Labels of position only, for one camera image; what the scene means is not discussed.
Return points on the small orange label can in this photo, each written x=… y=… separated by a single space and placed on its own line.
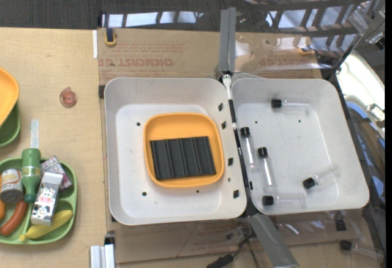
x=10 y=184

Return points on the white cow print carton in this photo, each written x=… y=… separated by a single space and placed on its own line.
x=46 y=199

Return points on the yellow banana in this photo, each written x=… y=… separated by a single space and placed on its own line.
x=52 y=225

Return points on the green bottle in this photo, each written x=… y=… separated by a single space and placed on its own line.
x=30 y=175

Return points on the clear bottle with black cap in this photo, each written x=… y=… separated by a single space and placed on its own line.
x=245 y=131
x=309 y=183
x=262 y=152
x=346 y=245
x=276 y=103
x=268 y=200

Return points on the orange carrot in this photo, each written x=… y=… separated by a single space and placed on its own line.
x=2 y=208

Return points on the red sausage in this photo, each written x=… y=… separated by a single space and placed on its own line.
x=15 y=219

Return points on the brown cardboard board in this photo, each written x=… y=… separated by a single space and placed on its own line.
x=159 y=55

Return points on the orange plate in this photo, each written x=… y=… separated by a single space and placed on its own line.
x=180 y=126
x=6 y=92

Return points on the thin black and white rod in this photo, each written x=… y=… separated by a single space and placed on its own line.
x=232 y=110

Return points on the black ribbed rack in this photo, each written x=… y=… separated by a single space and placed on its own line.
x=182 y=157

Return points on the white plastic tray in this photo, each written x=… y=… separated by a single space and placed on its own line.
x=128 y=199
x=294 y=150

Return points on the green divided plate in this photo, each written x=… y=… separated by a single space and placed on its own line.
x=65 y=199

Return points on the pink packet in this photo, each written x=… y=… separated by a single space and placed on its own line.
x=53 y=164

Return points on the pink doughnut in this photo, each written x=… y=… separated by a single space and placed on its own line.
x=68 y=97

